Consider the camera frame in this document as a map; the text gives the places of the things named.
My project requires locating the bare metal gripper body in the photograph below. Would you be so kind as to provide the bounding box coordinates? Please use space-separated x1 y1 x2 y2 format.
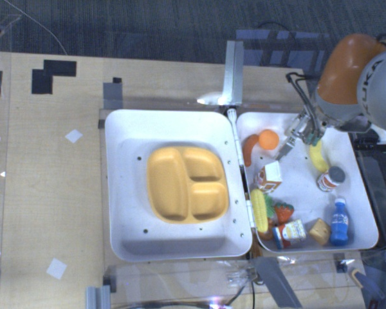
285 107 327 145

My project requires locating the orange ball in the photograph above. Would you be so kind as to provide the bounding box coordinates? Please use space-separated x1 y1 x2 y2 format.
258 129 280 151

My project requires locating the white and orange carton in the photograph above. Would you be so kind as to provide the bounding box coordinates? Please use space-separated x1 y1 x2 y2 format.
253 160 284 194

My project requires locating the yellow banana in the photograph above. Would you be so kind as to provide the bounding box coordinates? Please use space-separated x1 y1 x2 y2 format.
309 140 330 174

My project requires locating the orange toy sausage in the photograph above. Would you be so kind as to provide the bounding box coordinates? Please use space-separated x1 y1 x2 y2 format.
242 133 261 168

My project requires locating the white plastic tray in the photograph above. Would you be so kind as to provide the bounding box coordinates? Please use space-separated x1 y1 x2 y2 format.
104 109 253 263
236 111 380 254

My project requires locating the orange and white can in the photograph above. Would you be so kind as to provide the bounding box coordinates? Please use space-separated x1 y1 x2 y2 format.
317 165 346 193

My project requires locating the red strawberry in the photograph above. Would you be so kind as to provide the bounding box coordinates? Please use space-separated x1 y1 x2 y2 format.
273 201 295 225

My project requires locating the yellow corn cob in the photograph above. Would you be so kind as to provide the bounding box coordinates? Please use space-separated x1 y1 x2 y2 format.
250 188 270 233

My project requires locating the yellow carton with red cap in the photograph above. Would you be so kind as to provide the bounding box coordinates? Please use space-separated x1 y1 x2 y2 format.
271 218 308 250

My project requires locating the blue bottle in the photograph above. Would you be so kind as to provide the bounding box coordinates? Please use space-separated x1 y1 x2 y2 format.
329 198 350 247

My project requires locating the yellow divided plate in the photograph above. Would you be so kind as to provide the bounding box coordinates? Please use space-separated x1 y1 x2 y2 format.
146 145 230 224

